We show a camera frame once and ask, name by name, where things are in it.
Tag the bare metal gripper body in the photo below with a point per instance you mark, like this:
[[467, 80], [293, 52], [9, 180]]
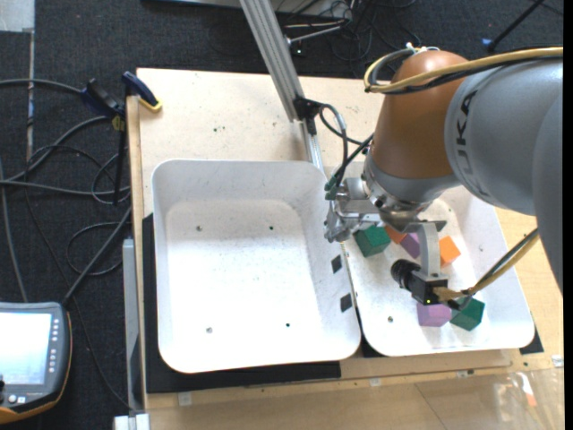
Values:
[[358, 200]]

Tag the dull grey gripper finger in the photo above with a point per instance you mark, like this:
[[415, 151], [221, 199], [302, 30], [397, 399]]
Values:
[[354, 225], [332, 229]]

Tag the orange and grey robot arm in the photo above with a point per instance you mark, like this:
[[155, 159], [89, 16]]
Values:
[[492, 141]]

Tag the green cube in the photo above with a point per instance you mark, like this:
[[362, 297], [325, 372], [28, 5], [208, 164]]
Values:
[[370, 242], [469, 316]]

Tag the orange cube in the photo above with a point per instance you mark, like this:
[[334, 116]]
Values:
[[395, 234], [449, 251]]

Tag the purple cube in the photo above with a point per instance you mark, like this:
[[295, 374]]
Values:
[[412, 244], [432, 315]]

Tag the white plastic tray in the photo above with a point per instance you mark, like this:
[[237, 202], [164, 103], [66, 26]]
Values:
[[242, 267], [394, 329]]

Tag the pale wood board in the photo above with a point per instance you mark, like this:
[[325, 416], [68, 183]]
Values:
[[215, 114]]

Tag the black cylinder on white bracket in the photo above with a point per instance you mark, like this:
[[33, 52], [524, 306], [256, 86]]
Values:
[[421, 282]]

